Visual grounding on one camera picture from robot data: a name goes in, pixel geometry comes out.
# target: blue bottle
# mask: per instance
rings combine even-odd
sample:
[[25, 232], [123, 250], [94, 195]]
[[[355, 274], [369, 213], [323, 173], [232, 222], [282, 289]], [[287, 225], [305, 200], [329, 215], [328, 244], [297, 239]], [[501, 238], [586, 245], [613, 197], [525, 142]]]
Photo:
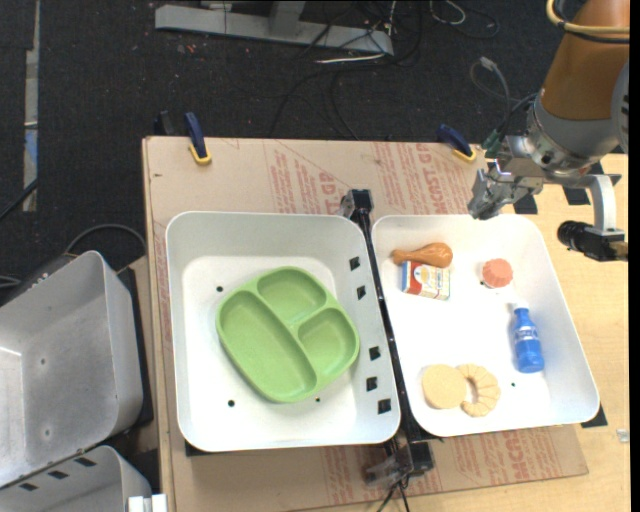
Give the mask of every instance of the blue bottle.
[[538, 338], [538, 329], [529, 317], [529, 308], [522, 304], [516, 304], [513, 312], [516, 316], [513, 328], [513, 346], [518, 370], [522, 373], [542, 371], [544, 358]]

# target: green plate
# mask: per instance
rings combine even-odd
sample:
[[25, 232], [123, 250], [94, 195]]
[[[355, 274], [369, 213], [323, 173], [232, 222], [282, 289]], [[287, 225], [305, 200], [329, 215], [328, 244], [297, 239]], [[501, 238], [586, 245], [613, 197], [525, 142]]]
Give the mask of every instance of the green plate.
[[274, 402], [314, 395], [344, 373], [360, 349], [340, 303], [297, 267], [280, 267], [236, 288], [218, 306], [216, 329], [240, 373]]

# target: black carpet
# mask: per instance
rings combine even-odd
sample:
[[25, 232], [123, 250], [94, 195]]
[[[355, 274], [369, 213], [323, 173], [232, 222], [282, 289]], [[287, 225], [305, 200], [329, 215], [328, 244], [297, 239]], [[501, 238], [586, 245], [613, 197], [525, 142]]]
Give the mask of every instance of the black carpet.
[[[10, 16], [16, 3], [0, 0], [0, 13]], [[162, 110], [179, 132], [183, 113], [193, 111], [213, 137], [430, 142], [446, 123], [482, 141], [501, 122], [505, 101], [473, 84], [471, 65], [493, 60], [512, 97], [522, 98], [542, 84], [562, 35], [544, 0], [461, 0], [460, 25], [437, 22], [429, 2], [397, 2], [395, 62], [322, 65], [314, 60], [348, 55], [156, 31], [155, 9], [164, 3], [41, 0], [38, 210], [17, 208], [0, 220], [0, 275], [26, 277], [96, 224], [144, 234], [140, 144]], [[325, 22], [350, 4], [307, 2], [303, 19]], [[371, 24], [391, 2], [358, 4], [339, 24]], [[443, 19], [460, 16], [434, 4]], [[0, 47], [0, 211], [22, 187], [24, 46]], [[478, 75], [500, 91], [493, 75]], [[524, 114], [516, 116], [512, 131], [523, 124]], [[98, 231], [77, 249], [99, 250], [114, 268], [142, 255], [135, 237], [120, 231]]]

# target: pineapple ring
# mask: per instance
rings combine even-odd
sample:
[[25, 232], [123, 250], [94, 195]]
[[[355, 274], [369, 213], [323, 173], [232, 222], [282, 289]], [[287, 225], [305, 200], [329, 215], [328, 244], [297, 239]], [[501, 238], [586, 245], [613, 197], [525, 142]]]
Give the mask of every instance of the pineapple ring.
[[473, 385], [477, 395], [475, 402], [464, 400], [460, 407], [474, 418], [486, 416], [495, 408], [500, 398], [498, 379], [486, 368], [476, 364], [463, 364], [458, 366], [458, 370]]

